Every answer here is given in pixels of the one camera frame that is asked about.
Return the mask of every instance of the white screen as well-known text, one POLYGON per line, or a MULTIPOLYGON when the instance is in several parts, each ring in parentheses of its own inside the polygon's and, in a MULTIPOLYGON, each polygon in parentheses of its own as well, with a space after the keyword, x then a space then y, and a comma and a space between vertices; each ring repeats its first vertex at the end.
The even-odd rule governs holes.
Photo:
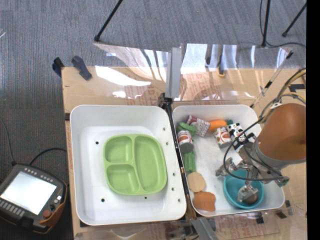
POLYGON ((20 171, 0 197, 38 215, 56 188, 20 171))

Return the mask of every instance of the green plate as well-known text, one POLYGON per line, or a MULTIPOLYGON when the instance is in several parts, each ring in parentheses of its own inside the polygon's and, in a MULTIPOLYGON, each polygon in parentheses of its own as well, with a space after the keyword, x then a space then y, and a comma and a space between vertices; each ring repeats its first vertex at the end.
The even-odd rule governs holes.
POLYGON ((122 134, 104 144, 103 162, 108 186, 123 195, 159 192, 167 183, 160 143, 145 134, 122 134))

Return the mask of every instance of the black pole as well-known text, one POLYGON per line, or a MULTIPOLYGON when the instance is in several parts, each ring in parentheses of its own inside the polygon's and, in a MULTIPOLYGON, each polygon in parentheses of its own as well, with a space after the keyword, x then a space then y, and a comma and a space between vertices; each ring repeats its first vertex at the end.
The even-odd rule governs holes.
POLYGON ((298 12, 298 14, 295 16, 295 18, 293 19, 293 21, 291 22, 291 24, 288 26, 288 28, 286 29, 286 31, 284 31, 282 33, 283 37, 286 37, 289 30, 291 29, 291 27, 295 24, 296 20, 299 18, 299 16, 302 14, 302 12, 305 10, 305 8, 307 7, 307 2, 305 2, 304 6, 301 8, 301 10, 298 12))
POLYGON ((263 47, 265 47, 267 45, 266 39, 267 39, 267 28, 268 28, 270 2, 271 2, 271 0, 268 0, 266 3, 266 14, 265 14, 265 22, 264 22, 263 41, 261 44, 261 46, 263 46, 263 47))
POLYGON ((99 41, 100 40, 100 36, 103 33, 103 31, 105 30, 105 28, 107 27, 109 21, 112 19, 113 15, 116 13, 118 7, 121 5, 123 0, 119 0, 118 3, 115 5, 114 9, 112 10, 112 12, 110 13, 108 19, 105 21, 104 25, 102 26, 102 28, 100 29, 99 33, 94 37, 94 41, 99 41))

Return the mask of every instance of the orange carrot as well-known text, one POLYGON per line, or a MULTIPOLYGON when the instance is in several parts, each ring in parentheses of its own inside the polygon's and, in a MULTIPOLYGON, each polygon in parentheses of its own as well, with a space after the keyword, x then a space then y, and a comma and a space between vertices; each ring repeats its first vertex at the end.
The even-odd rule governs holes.
POLYGON ((219 127, 225 127, 227 125, 227 122, 222 119, 212 120, 209 123, 210 123, 209 129, 208 129, 209 131, 214 131, 219 127))

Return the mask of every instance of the blue bowl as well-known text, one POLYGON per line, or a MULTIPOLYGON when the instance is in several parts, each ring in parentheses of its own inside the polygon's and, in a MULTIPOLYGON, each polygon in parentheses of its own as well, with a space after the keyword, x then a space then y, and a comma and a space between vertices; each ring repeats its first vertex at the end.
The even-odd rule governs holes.
MULTIPOLYGON (((233 175, 245 178, 247 173, 245 170, 235 170, 232 172, 233 175)), ((235 178, 231 175, 227 175, 224 177, 223 181, 223 194, 226 200, 234 207, 241 209, 253 209, 261 204, 264 199, 264 186, 261 181, 252 181, 251 185, 258 189, 257 195, 258 198, 253 204, 246 204, 245 202, 238 202, 236 198, 238 196, 238 191, 245 185, 245 180, 235 178)))

